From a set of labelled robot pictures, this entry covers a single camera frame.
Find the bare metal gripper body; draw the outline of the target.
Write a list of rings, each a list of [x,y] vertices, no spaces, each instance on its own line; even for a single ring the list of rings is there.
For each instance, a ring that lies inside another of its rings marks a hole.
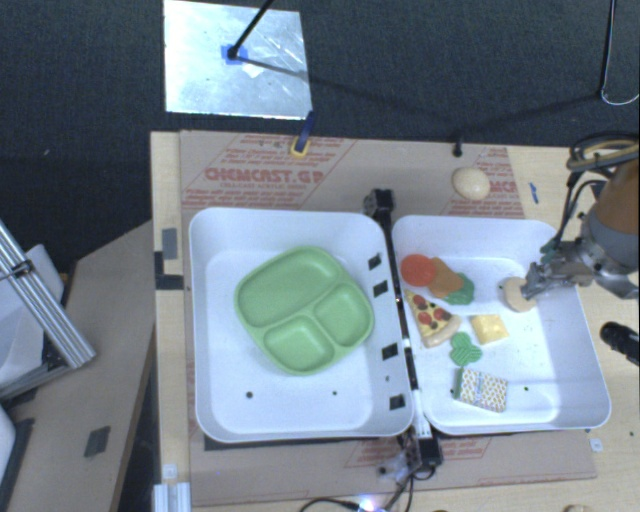
[[[623,264],[595,242],[550,240],[540,249],[537,264],[537,293],[558,287],[589,286],[593,282],[614,296],[639,298],[639,287],[628,275],[637,268]]]

